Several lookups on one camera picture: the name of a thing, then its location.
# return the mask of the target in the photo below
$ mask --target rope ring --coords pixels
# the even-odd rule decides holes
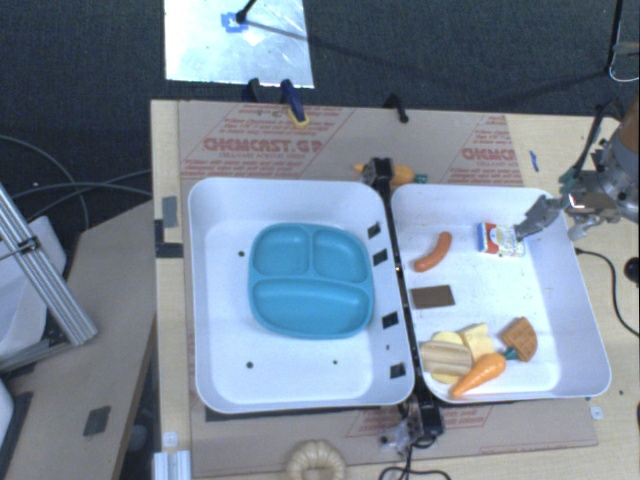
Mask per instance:
[[[331,480],[345,480],[347,466],[342,455],[327,441],[305,441],[291,455],[287,464],[289,480],[303,480],[309,469],[325,468],[331,472]]]

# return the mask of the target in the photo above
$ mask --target orange sausage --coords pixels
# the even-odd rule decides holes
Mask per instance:
[[[449,252],[449,247],[451,247],[451,240],[452,236],[448,231],[443,231],[442,233],[440,233],[435,249],[423,258],[416,260],[416,262],[413,264],[413,268],[416,269],[416,272],[426,272],[430,268],[433,268],[438,263],[440,263]]]

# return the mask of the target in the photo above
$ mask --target wooden table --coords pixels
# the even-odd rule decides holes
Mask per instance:
[[[380,111],[371,110],[371,127],[376,127]],[[409,112],[413,122],[438,117],[450,119],[452,128],[461,118],[473,114],[426,111]],[[513,148],[525,186],[558,193],[557,178],[573,164],[584,144],[592,119],[590,117],[552,117],[507,115]],[[609,137],[616,123],[609,120],[603,136]],[[157,101],[152,104],[154,218],[163,218],[163,198],[176,197],[180,215],[180,160],[178,105]],[[533,168],[530,151],[537,156],[539,172]],[[164,228],[164,242],[181,243],[182,222]],[[626,260],[638,255],[638,227],[627,221],[602,225],[589,230],[577,244],[580,248],[608,256],[618,273],[618,303],[626,321],[638,328],[638,289],[622,276]],[[603,418],[595,421],[599,445],[596,447],[510,453],[481,457],[438,459],[422,463],[415,469],[441,469],[453,479],[566,479],[601,480],[603,478],[638,478],[640,445],[637,407],[640,401],[638,379],[638,340],[616,319],[611,303],[611,281],[607,265],[593,257],[580,256],[580,266],[611,363],[609,390],[590,401],[599,407]],[[156,261],[158,287],[157,322],[160,367],[161,431],[166,439],[163,451],[175,452],[191,448],[189,390],[187,368],[187,336],[185,327],[184,264],[180,258]],[[380,464],[353,466],[348,478],[377,478]],[[247,480],[276,480],[284,473],[243,475]]]
[[[155,344],[151,220],[146,203],[80,237],[68,285],[99,334],[8,383],[33,398],[7,480],[120,477]],[[93,411],[105,427],[85,436]]]

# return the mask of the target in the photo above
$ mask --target gray floor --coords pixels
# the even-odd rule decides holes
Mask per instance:
[[[380,106],[395,92],[409,108],[541,114],[590,115],[616,96],[628,105],[638,84],[603,74],[615,1],[304,0],[316,88],[302,96]],[[625,0],[623,39],[637,41],[638,2]],[[76,180],[149,168],[150,99],[240,98],[237,86],[164,79],[163,0],[0,0],[0,15],[0,133],[45,149]],[[12,194],[65,181],[24,148],[0,142],[0,152]],[[65,193],[19,205],[32,214]],[[142,198],[87,200],[98,223]],[[78,202],[50,216],[69,247]]]

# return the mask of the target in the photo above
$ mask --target white tray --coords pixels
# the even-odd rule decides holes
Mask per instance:
[[[419,342],[437,331],[485,322],[494,347],[504,350],[499,334],[520,316],[531,322],[538,336],[538,351],[530,362],[509,361],[500,377],[459,399],[450,397],[450,386],[425,372],[429,389],[442,400],[595,396],[609,386],[609,363],[564,218],[526,238],[522,258],[478,252],[478,223],[520,222],[541,194],[526,188],[411,184],[393,196],[407,290],[450,285],[455,299],[454,306],[412,307]],[[432,270],[416,272],[413,262],[433,249],[441,231],[453,235],[449,253]]]
[[[189,194],[196,386],[222,413],[392,405],[414,369],[382,200],[362,183],[210,178]],[[355,235],[372,267],[373,317],[346,339],[306,340],[253,317],[248,261],[256,236],[276,223],[334,226]],[[369,228],[380,232],[369,238]],[[386,328],[385,320],[396,322]]]

